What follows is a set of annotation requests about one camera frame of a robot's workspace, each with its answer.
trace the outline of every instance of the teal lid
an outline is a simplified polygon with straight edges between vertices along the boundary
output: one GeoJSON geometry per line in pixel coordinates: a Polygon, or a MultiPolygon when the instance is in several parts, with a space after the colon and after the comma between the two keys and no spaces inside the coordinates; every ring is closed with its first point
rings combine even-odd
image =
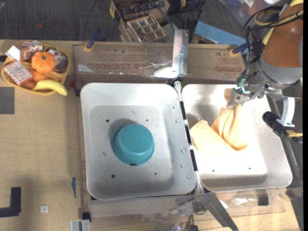
{"type": "Polygon", "coordinates": [[[152,157],[154,139],[145,126],[132,123],[116,132],[112,140],[112,149],[123,163],[140,165],[152,157]]]}

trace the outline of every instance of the wooden surface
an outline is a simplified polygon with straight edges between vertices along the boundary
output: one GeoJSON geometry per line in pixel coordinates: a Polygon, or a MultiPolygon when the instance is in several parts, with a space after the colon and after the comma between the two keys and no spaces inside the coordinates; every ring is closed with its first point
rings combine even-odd
{"type": "MultiPolygon", "coordinates": [[[[4,55],[17,40],[0,40],[4,55]]],[[[46,41],[63,49],[74,59],[76,41],[46,41]]],[[[78,102],[74,89],[74,63],[65,82],[68,95],[38,96],[15,89],[15,114],[0,115],[0,208],[10,205],[11,187],[21,187],[21,213],[0,218],[4,231],[68,231],[70,222],[81,218],[83,210],[80,162],[78,102]],[[71,182],[76,178],[77,197],[71,182]],[[48,205],[48,213],[40,206],[48,205]]],[[[0,78],[0,87],[8,85],[0,78]]],[[[241,231],[298,231],[291,202],[283,200],[285,211],[275,214],[236,217],[241,231]]],[[[196,222],[199,230],[221,227],[212,220],[196,222]]],[[[152,222],[112,228],[93,220],[91,231],[154,231],[152,222]]]]}

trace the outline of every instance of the gray square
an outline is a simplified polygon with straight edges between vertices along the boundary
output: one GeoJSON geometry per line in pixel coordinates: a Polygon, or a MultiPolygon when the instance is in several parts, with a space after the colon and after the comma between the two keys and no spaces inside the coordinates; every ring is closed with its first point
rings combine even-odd
{"type": "Polygon", "coordinates": [[[0,115],[15,113],[15,88],[0,87],[0,115]]]}

